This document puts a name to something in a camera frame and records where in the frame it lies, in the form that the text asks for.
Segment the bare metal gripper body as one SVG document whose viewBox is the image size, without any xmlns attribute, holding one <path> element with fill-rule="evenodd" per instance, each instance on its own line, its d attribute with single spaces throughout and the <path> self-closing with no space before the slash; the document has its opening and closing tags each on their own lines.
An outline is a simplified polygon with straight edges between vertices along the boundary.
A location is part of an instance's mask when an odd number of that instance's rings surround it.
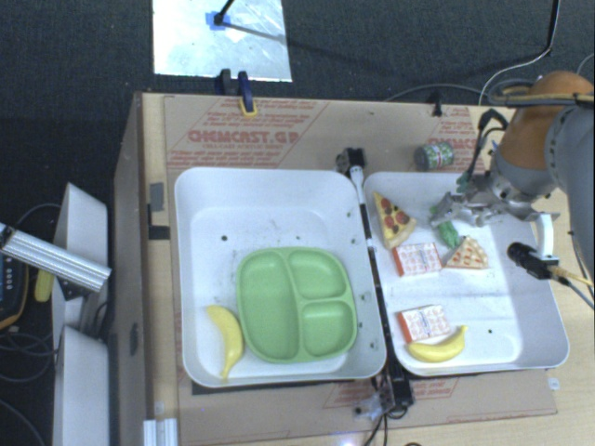
<svg viewBox="0 0 595 446">
<path fill-rule="evenodd" d="M 482 208 L 486 224 L 496 222 L 504 215 L 520 221 L 535 221 L 539 213 L 532 204 L 535 196 L 514 188 L 500 174 L 475 174 L 459 179 L 462 206 Z"/>
</svg>

